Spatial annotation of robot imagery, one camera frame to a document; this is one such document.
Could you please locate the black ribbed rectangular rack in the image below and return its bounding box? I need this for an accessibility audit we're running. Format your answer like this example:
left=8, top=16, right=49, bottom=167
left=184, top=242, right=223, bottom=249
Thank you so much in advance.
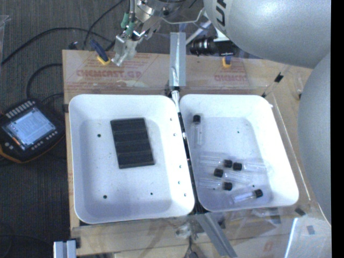
left=110, top=117, right=156, bottom=170

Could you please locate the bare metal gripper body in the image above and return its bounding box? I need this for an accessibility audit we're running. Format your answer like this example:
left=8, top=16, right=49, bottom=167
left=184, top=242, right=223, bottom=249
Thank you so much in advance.
left=118, top=0, right=163, bottom=41

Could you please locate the black cylinder on white bracket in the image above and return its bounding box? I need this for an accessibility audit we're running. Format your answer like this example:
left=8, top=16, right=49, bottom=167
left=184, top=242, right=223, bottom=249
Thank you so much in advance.
left=184, top=7, right=235, bottom=58

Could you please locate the clear vial with black cap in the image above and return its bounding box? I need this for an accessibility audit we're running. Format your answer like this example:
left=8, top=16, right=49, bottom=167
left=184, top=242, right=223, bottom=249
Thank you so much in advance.
left=232, top=159, right=267, bottom=174
left=230, top=188, right=264, bottom=205
left=213, top=168, right=254, bottom=184
left=191, top=114, right=203, bottom=148
left=199, top=154, right=234, bottom=169
left=198, top=177, right=234, bottom=192

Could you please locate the white plastic tray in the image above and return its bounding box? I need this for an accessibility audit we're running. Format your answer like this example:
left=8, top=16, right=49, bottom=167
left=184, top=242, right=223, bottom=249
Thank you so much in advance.
left=178, top=93, right=300, bottom=213
left=68, top=93, right=196, bottom=225

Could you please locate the brown cardboard board, red print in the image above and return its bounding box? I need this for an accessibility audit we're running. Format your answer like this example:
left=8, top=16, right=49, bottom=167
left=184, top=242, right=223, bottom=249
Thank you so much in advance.
left=62, top=49, right=318, bottom=255

